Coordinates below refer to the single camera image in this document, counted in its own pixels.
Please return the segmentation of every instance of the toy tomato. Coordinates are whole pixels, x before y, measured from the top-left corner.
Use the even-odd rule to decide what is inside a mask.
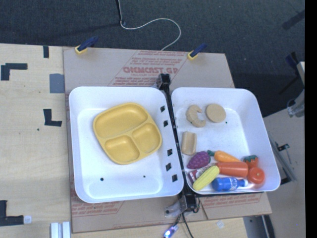
[[[258,166],[259,158],[257,157],[257,155],[251,155],[245,157],[243,161],[248,164],[248,167],[250,169]]]
[[[247,178],[249,182],[260,184],[264,181],[265,174],[262,169],[254,167],[249,169]]]

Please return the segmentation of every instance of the white cable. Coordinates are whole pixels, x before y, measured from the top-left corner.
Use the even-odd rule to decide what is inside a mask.
[[[119,5],[119,13],[120,13],[120,25],[123,29],[126,29],[126,30],[136,30],[136,29],[140,29],[142,27],[145,27],[146,25],[149,25],[155,21],[158,21],[158,20],[167,20],[167,21],[170,21],[172,23],[174,23],[177,27],[178,27],[178,30],[179,30],[179,35],[178,37],[176,38],[175,41],[173,41],[172,43],[168,44],[167,46],[165,46],[164,48],[162,48],[161,50],[165,50],[166,48],[168,48],[169,46],[173,45],[175,42],[177,42],[180,38],[180,36],[182,35],[182,31],[180,29],[180,26],[172,19],[169,19],[169,18],[157,18],[157,19],[154,19],[154,20],[151,20],[149,21],[148,23],[145,23],[144,25],[142,26],[138,26],[138,27],[132,27],[132,28],[128,28],[128,27],[125,27],[123,24],[122,24],[122,14],[121,14],[121,5],[120,5],[120,0],[118,0],[118,5]]]

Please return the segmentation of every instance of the blue clamp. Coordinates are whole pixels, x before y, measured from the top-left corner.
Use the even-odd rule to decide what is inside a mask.
[[[81,45],[75,47],[75,51],[77,54],[84,53],[88,47],[93,47],[95,43],[98,41],[98,36],[94,36],[83,42]]]
[[[201,52],[205,47],[207,47],[207,45],[205,43],[202,43],[198,48],[189,52],[187,54],[187,58],[189,60],[194,60],[197,57],[198,53]]]

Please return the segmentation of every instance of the yellow corn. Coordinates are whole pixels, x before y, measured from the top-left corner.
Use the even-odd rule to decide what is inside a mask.
[[[211,183],[219,174],[220,170],[217,166],[212,166],[208,168],[205,172],[202,173],[201,176],[197,178],[196,181],[193,183],[194,190],[201,190],[209,183]]]

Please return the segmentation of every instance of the yellow plate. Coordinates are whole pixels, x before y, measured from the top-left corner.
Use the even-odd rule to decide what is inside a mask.
[[[150,114],[139,104],[125,103],[98,114],[95,135],[106,154],[118,164],[130,164],[157,151],[160,131]]]

